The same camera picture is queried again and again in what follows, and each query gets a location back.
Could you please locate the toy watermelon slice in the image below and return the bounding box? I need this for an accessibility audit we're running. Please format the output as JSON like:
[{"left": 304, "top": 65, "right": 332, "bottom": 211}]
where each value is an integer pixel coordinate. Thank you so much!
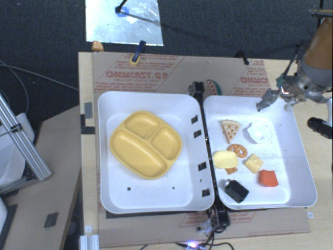
[{"left": 206, "top": 79, "right": 223, "bottom": 96}]

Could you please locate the orange toy wedge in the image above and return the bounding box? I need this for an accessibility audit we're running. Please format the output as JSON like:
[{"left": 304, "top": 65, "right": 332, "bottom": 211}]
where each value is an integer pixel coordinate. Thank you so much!
[{"left": 258, "top": 169, "right": 279, "bottom": 188}]

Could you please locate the black cylinder on white bracket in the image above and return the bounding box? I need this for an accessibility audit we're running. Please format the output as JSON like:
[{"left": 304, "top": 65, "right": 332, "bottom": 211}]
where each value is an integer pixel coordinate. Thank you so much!
[{"left": 306, "top": 92, "right": 333, "bottom": 140}]

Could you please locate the small black bottle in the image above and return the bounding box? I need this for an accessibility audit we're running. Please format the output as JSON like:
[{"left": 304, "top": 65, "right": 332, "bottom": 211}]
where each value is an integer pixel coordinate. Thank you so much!
[{"left": 223, "top": 179, "right": 250, "bottom": 204}]

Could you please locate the yellow divided plate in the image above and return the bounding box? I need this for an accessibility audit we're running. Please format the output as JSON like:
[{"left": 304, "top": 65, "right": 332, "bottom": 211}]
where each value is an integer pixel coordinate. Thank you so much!
[{"left": 109, "top": 110, "right": 183, "bottom": 180}]

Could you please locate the yellow toy cheese wedge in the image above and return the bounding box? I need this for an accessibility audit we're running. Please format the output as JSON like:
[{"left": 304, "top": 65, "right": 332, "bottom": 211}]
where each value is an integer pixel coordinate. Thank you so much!
[{"left": 244, "top": 153, "right": 264, "bottom": 174}]

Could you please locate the black block with thin wires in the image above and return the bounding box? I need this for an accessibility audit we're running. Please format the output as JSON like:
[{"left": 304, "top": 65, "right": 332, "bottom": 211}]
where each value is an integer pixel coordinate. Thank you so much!
[
  {"left": 214, "top": 204, "right": 231, "bottom": 229},
  {"left": 187, "top": 81, "right": 206, "bottom": 98}
]

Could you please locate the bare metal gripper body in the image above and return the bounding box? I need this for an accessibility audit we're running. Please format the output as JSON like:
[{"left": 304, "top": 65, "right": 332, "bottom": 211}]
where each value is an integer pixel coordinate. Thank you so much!
[{"left": 279, "top": 73, "right": 326, "bottom": 102}]

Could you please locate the orange toy waffle piece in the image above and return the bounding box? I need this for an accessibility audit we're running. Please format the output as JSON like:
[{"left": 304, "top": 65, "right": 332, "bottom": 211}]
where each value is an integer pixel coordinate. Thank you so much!
[{"left": 91, "top": 40, "right": 104, "bottom": 53}]

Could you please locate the orange toy pretzel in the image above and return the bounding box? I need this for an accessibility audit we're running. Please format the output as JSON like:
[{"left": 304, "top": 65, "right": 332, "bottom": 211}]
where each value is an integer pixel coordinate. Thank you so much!
[{"left": 226, "top": 143, "right": 248, "bottom": 158}]

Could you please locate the toy pizza slice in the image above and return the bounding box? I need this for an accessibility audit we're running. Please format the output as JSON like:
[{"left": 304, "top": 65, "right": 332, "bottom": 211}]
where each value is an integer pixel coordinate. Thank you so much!
[{"left": 221, "top": 119, "right": 242, "bottom": 144}]

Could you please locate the white plastic tray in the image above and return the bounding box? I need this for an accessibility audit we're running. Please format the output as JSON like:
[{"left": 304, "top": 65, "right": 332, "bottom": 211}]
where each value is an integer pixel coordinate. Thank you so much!
[
  {"left": 97, "top": 91, "right": 216, "bottom": 215},
  {"left": 202, "top": 95, "right": 318, "bottom": 210}
]

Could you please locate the thin black and white rod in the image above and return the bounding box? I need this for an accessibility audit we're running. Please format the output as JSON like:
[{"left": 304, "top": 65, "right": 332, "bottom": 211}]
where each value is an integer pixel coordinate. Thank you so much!
[{"left": 196, "top": 92, "right": 224, "bottom": 213}]

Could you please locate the brown cardboard board red print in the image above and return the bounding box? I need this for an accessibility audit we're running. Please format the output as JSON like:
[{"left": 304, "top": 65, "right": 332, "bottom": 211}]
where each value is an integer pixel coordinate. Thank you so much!
[{"left": 92, "top": 52, "right": 312, "bottom": 248}]

